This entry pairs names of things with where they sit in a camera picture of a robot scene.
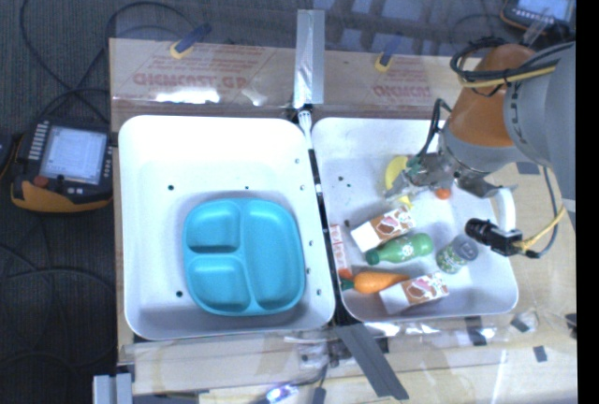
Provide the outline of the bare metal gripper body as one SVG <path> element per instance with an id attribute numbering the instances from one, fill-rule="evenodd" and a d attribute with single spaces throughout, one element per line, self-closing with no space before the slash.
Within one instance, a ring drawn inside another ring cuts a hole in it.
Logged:
<path id="1" fill-rule="evenodd" d="M 410 191 L 450 189 L 465 167 L 449 152 L 418 154 L 408 159 L 404 170 Z"/>

